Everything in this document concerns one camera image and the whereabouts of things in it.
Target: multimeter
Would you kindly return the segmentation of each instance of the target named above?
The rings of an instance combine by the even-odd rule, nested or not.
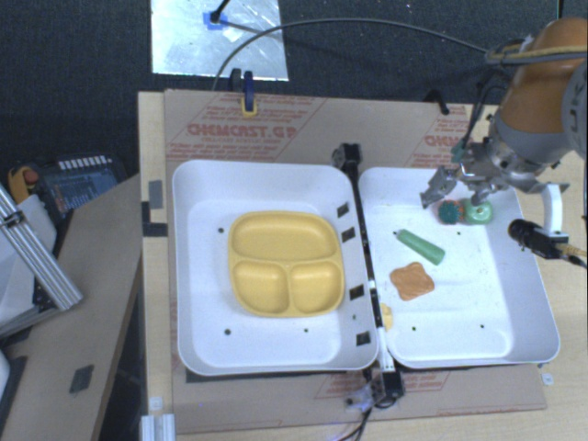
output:
[[[17,203],[38,195],[57,225],[69,211],[97,198],[126,177],[115,155],[64,155],[43,166],[31,162],[13,168],[8,173],[8,187]]]

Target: black fabric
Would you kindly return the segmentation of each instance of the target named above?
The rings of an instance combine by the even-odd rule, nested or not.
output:
[[[537,32],[557,6],[557,0],[278,2],[283,22],[389,18],[482,47]],[[564,16],[586,14],[586,0],[565,0]],[[0,18],[5,183],[17,162],[89,151],[118,155],[132,175],[138,170],[137,93],[211,84],[208,78],[151,73],[150,0],[0,0]],[[435,88],[446,102],[472,102],[481,76],[481,54],[404,29],[292,28],[285,42],[290,82],[259,83],[258,91],[422,100]]]

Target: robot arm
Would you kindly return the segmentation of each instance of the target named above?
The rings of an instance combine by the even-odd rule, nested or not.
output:
[[[567,185],[548,185],[537,177],[572,150],[586,160],[587,29],[585,19],[559,19],[536,38],[516,46],[514,54],[491,56],[500,63],[518,61],[521,67],[492,118],[488,136],[483,142],[468,143],[468,132],[454,147],[458,167],[437,169],[421,194],[424,208],[447,195],[457,181],[473,191],[473,205],[508,187],[541,193],[546,206],[544,227],[516,221],[509,233],[545,258],[571,256],[567,235],[556,226],[561,214],[557,201]],[[478,115],[474,112],[474,121]]]

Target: yellow plate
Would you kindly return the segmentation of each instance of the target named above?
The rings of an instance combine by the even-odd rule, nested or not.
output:
[[[266,317],[310,317],[336,309],[345,276],[337,234],[304,212],[243,214],[231,226],[232,290],[248,311]]]

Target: white tray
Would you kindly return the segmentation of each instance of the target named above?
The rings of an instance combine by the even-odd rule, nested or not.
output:
[[[410,368],[442,368],[545,362],[560,337],[535,257],[507,233],[522,217],[515,192],[490,196],[494,218],[486,226],[445,225],[436,206],[423,209],[419,192],[432,170],[372,168],[359,189],[380,300],[392,308],[389,350]],[[469,198],[458,184],[450,197]],[[400,243],[406,229],[446,250],[435,266]],[[401,300],[390,283],[394,268],[418,261],[435,290]]]
[[[353,190],[345,175],[329,166],[196,160],[176,169],[173,197],[178,348],[189,369],[213,376],[353,370],[373,362],[378,340]],[[338,217],[344,204],[349,212]],[[355,228],[356,237],[341,243],[345,296],[335,311],[260,317],[234,297],[229,230],[242,214],[263,210],[318,214],[340,240],[342,232]],[[349,291],[358,286],[364,295],[351,300]]]

